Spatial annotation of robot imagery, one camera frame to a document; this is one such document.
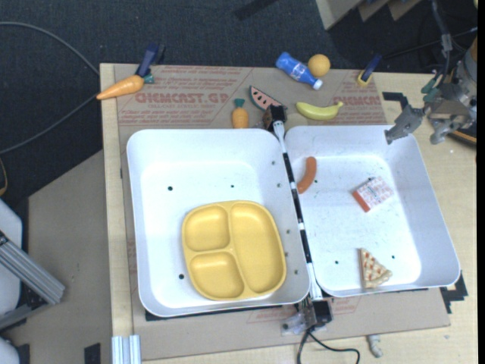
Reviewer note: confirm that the orange ball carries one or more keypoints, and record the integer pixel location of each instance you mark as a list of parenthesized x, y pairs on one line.
[(319, 65)]

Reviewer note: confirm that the red watermelon slice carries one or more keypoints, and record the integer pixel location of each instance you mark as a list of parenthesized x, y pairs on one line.
[(260, 98)]

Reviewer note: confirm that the yellow banana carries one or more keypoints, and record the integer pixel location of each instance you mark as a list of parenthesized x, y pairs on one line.
[(316, 111)]

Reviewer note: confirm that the pizza slice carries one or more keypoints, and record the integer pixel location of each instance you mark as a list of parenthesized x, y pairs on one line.
[(372, 271)]

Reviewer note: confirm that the thin black and white rod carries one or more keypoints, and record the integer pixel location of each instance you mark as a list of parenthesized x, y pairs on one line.
[(296, 199)]

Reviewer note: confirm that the blue bottle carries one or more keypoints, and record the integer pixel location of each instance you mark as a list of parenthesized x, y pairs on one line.
[(293, 68)]

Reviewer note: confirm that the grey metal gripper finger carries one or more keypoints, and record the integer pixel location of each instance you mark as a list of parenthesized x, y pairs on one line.
[(406, 121), (441, 127)]

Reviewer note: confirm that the short orange carrot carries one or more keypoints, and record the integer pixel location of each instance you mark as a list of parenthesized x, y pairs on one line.
[(240, 117)]

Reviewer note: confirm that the long orange carrot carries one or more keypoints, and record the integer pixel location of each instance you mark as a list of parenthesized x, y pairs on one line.
[(123, 86)]

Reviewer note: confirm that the white plastic tray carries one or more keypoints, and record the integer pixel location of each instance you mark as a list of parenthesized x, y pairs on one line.
[(348, 237), (170, 173)]

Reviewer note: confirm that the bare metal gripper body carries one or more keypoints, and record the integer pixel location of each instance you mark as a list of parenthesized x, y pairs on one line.
[(452, 108)]

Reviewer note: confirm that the orange sausage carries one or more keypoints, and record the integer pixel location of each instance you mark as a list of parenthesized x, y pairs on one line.
[(307, 174)]

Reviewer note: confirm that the brown cardboard board red print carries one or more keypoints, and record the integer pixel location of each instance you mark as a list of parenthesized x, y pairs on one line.
[(212, 336)]

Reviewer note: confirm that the yellow divided plate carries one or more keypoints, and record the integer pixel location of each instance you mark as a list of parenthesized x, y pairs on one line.
[(254, 241)]

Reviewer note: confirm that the orange and white carton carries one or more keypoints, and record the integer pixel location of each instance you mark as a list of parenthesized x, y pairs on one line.
[(373, 194)]

